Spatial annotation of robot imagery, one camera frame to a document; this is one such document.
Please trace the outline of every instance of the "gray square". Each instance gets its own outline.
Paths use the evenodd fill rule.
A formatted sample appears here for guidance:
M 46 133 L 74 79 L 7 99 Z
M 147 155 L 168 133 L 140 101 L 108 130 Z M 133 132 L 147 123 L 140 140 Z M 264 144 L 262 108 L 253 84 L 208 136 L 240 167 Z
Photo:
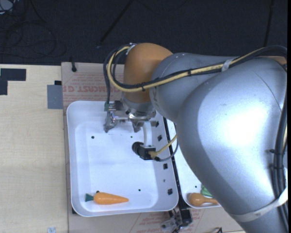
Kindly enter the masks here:
M 61 85 L 48 84 L 48 109 L 60 109 L 63 107 L 63 89 Z

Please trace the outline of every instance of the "white tray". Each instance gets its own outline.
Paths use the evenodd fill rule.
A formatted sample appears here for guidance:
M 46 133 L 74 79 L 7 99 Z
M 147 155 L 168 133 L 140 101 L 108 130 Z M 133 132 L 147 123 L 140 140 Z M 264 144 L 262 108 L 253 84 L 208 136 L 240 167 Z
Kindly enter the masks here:
M 178 190 L 171 160 L 141 159 L 131 146 L 144 141 L 143 129 L 135 133 L 127 121 L 105 133 L 105 117 L 103 101 L 76 101 L 67 109 L 71 202 L 75 212 L 104 216 L 172 210 L 178 203 Z M 162 116 L 157 114 L 154 119 L 159 125 L 152 127 L 153 145 L 160 149 L 167 137 Z M 169 151 L 159 156 L 166 158 Z M 94 195 L 97 191 L 126 197 L 129 202 L 85 202 L 86 193 Z
M 175 135 L 176 129 L 173 122 L 167 120 L 168 130 L 171 135 Z M 173 149 L 176 148 L 176 142 L 172 144 Z M 184 159 L 184 156 L 181 152 L 181 148 L 178 147 L 177 152 L 175 153 L 175 163 L 177 167 L 177 173 L 179 178 L 180 189 L 182 193 L 183 200 L 192 208 L 209 208 L 209 207 L 218 207 L 220 204 L 204 203 L 200 206 L 194 206 L 189 202 L 189 195 L 191 193 L 200 193 L 201 192 L 201 182 L 193 173 L 188 163 Z

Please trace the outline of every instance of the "black strip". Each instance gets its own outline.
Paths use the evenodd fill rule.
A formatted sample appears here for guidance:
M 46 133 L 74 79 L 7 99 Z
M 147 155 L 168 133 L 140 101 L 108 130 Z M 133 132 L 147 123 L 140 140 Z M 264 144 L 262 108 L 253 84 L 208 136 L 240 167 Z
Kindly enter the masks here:
M 163 117 L 163 120 L 164 120 L 167 140 L 169 142 L 171 139 L 170 139 L 170 134 L 169 134 L 169 130 L 168 130 L 167 119 Z M 169 146 L 169 151 L 170 151 L 170 154 L 173 153 L 172 145 Z M 175 157 L 173 156 L 171 158 L 171 160 L 172 160 L 172 164 L 173 164 L 173 168 L 174 168 L 174 173 L 175 173 L 175 178 L 176 178 L 176 183 L 177 183 L 177 189 L 178 189 L 178 193 L 179 193 L 179 203 L 178 203 L 179 210 L 186 210 L 189 206 L 187 206 L 186 202 L 184 201 L 184 199 L 182 197 L 182 192 L 181 192 L 181 189 L 180 189 L 180 181 L 179 181 L 178 171 L 177 171 L 176 162 L 175 162 Z
M 62 81 L 60 81 L 60 80 L 55 80 L 55 81 L 54 81 L 54 85 L 62 85 Z
M 77 71 L 77 68 L 76 68 L 76 66 L 75 66 L 75 63 L 74 63 L 74 61 L 73 61 L 73 57 L 72 56 L 70 56 L 70 58 L 69 58 L 69 62 L 71 62 L 71 65 L 72 65 L 72 71 L 73 72 L 76 72 Z
M 1 68 L 0 76 L 3 81 L 26 81 L 26 69 Z

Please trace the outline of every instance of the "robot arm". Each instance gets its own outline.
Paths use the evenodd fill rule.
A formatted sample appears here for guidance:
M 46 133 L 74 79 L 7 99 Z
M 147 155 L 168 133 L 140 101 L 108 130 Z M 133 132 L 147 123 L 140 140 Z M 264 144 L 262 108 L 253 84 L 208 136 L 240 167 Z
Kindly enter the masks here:
M 287 50 L 221 57 L 172 54 L 151 43 L 123 49 L 124 83 L 112 58 L 105 71 L 123 91 L 135 130 L 158 111 L 177 125 L 194 174 L 246 232 L 288 232 L 287 70 L 282 58 L 266 57 L 286 59 Z

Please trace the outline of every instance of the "yellow cable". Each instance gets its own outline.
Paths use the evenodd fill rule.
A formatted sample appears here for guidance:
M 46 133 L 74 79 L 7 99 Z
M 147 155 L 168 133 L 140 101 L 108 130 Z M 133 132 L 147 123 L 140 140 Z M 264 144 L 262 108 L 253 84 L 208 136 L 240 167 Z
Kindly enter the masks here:
M 286 144 L 286 142 L 287 142 L 287 137 L 288 137 L 288 124 L 286 125 L 285 134 L 284 134 L 284 136 L 283 136 L 282 148 L 285 147 L 285 144 Z
M 169 147 L 177 138 L 177 135 L 174 136 L 174 138 L 171 139 L 169 143 L 167 143 L 164 147 L 162 147 L 159 151 L 149 151 L 149 155 L 152 159 L 154 159 L 157 155 L 159 155 L 161 152 L 163 152 L 167 147 Z
M 174 80 L 177 80 L 177 79 L 180 79 L 180 78 L 183 78 L 183 77 L 186 77 L 186 76 L 189 76 L 189 75 L 193 75 L 193 74 L 197 74 L 197 73 L 200 73 L 200 72 L 206 72 L 206 71 L 211 71 L 211 70 L 216 70 L 216 69 L 221 69 L 223 64 L 218 64 L 218 65 L 213 65 L 213 66 L 209 66 L 209 67 L 203 67 L 203 68 L 199 68 L 199 69 L 194 69 L 194 70 L 191 70 L 191 74 L 189 74 L 188 72 L 183 72 L 183 73 L 180 73 L 178 75 L 175 75 L 173 77 L 170 77 L 168 79 L 165 79 L 165 80 L 162 80 L 162 81 L 158 81 L 158 82 L 155 82 L 155 83 L 152 83 L 152 84 L 147 84 L 147 85 L 144 85 L 142 87 L 136 87 L 136 88 L 123 88 L 121 86 L 119 86 L 117 83 L 115 83 L 115 81 L 113 80 L 113 77 L 111 75 L 111 65 L 112 65 L 112 61 L 113 61 L 113 58 L 118 55 L 121 51 L 124 51 L 126 49 L 129 49 L 130 47 L 123 47 L 122 49 L 120 49 L 117 53 L 114 53 L 109 62 L 108 62 L 108 65 L 107 65 L 107 75 L 108 75 L 108 78 L 110 80 L 110 82 L 112 83 L 112 85 L 119 89 L 120 91 L 123 91 L 123 92 L 138 92 L 138 91 L 143 91 L 145 89 L 149 89 L 149 88 L 152 88 L 152 87 L 156 87 L 158 85 L 162 85 L 162 84 L 165 84 L 165 83 L 169 83 L 171 81 L 174 81 Z M 256 51 L 259 51 L 260 49 L 258 50 L 255 50 L 255 51 L 252 51 L 251 53 L 248 53 L 242 57 L 239 57 L 239 58 L 236 58 L 234 59 L 233 61 L 231 61 L 230 64 L 234 64 L 238 61 L 240 61 L 241 59 L 247 57 L 248 55 L 256 52 Z

